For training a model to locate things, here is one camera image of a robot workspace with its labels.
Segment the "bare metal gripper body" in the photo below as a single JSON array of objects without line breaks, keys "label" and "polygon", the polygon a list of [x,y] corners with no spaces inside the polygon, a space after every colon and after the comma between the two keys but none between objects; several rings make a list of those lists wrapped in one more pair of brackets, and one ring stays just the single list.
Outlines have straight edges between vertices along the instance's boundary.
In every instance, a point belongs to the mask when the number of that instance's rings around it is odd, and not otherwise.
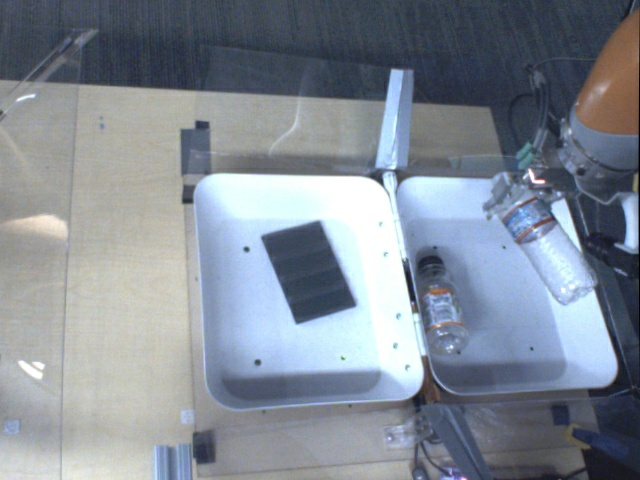
[{"label": "bare metal gripper body", "polygon": [[565,133],[530,149],[515,182],[548,200],[585,195],[601,204],[632,197],[632,138],[605,135],[584,139]]}]

